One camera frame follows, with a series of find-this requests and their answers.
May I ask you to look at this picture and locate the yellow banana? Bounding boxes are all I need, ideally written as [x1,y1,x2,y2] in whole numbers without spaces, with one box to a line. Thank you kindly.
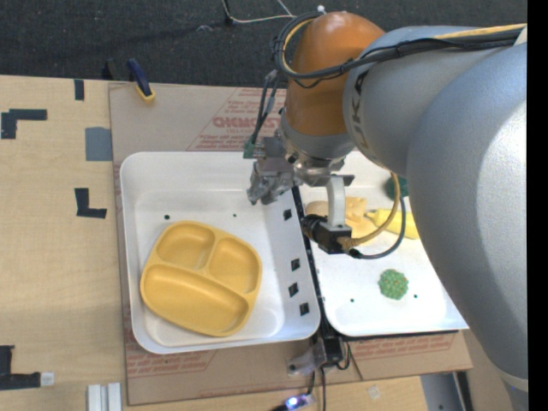
[364,207,423,241]

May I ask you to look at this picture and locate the cream pizza slice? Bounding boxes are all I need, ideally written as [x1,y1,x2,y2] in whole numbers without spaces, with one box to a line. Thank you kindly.
[343,195,379,240]

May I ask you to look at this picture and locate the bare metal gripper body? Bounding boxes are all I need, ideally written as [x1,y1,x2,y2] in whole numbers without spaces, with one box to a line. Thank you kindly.
[251,136,355,190]

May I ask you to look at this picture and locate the black block with thin wires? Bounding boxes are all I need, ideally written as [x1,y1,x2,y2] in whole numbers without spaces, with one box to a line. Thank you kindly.
[319,335,346,370]

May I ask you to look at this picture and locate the green grapes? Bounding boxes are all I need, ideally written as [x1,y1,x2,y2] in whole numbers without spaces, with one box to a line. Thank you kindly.
[377,268,409,301]

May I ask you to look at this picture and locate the brown cardboard board red print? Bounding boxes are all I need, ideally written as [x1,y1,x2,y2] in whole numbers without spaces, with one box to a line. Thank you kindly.
[107,81,474,407]

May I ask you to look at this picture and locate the yellow divided plate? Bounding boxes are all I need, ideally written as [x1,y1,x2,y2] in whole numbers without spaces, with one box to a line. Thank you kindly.
[139,219,264,338]

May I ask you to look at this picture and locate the white plastic tray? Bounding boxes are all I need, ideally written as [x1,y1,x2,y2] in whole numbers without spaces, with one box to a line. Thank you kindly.
[298,150,470,339]
[119,150,322,355]

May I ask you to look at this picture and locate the black cylinder on white bracket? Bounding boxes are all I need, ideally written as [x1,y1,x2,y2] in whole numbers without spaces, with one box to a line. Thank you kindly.
[301,176,354,255]

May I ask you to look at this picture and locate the green broccoli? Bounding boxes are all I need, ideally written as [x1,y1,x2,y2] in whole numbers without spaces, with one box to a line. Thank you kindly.
[384,175,409,200]

